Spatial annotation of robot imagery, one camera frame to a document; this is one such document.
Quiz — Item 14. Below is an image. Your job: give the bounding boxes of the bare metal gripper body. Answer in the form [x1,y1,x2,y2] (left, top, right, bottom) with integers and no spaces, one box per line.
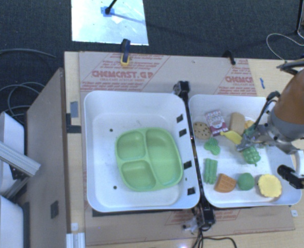
[249,124,304,154]

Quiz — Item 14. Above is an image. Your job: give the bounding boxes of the yellow banana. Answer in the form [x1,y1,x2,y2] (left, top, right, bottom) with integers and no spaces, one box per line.
[219,130,243,145]

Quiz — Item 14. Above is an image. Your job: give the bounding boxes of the green grapes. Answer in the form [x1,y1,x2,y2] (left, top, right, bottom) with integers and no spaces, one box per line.
[242,145,261,167]

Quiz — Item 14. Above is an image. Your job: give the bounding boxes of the white plastic tray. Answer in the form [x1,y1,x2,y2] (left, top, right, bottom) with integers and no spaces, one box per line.
[188,94,303,209]
[84,90,201,213]

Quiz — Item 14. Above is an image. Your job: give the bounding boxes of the tan bread slice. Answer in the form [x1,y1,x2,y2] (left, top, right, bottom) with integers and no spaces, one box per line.
[229,112,246,132]

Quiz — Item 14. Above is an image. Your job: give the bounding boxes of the green broccoli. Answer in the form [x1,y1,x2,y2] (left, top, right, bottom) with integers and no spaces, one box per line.
[203,136,221,156]

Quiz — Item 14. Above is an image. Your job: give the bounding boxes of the green ball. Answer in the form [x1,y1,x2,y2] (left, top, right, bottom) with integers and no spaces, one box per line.
[237,172,256,191]

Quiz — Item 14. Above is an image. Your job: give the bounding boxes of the pink and white carton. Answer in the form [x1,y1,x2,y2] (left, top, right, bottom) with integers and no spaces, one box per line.
[205,108,230,137]

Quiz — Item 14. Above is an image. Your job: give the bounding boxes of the green asparagus bundle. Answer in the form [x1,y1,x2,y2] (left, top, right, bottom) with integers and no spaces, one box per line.
[203,158,218,185]

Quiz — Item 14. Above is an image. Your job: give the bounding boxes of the orange waffle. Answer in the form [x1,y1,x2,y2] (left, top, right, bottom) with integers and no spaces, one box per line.
[214,173,237,193]

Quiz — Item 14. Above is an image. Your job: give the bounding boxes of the brown chocolate chip biscuit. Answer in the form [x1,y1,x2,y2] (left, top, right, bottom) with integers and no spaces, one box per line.
[193,121,212,140]

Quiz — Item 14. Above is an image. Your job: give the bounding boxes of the yellow pineapple slice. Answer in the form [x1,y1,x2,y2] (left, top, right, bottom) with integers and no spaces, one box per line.
[255,174,282,203]

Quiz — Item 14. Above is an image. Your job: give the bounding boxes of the thin black rod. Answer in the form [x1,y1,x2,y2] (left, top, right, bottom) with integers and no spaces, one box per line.
[182,91,207,212]

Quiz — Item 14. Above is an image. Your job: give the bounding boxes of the brown cardboard board red print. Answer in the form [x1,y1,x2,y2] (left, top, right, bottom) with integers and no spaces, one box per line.
[78,52,296,246]

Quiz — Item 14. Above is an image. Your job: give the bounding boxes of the green divided plate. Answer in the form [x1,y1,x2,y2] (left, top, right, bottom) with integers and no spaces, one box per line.
[114,127,184,192]

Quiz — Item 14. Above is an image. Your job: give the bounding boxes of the black cylinder on white bracket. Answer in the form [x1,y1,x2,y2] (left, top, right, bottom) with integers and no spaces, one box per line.
[277,150,304,190]

